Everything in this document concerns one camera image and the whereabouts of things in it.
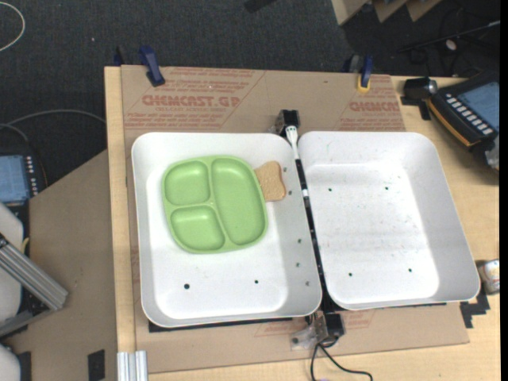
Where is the brown toy bread slice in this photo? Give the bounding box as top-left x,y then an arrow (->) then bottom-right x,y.
253,160 -> 287,202

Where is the green divided plate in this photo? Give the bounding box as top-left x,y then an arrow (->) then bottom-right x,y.
160,155 -> 270,255

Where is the thin black and white rod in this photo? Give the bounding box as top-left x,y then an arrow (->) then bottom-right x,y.
285,125 -> 328,298

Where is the brown cardboard board red print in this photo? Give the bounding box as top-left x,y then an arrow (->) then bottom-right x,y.
120,64 -> 471,375

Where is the white plastic tray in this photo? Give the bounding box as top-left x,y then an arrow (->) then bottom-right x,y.
296,130 -> 482,311
130,131 -> 323,329

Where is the small white can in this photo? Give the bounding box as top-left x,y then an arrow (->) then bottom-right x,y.
477,259 -> 500,295

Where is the black block with thin wires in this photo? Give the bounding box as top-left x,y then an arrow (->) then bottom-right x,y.
277,109 -> 300,131
323,313 -> 346,340

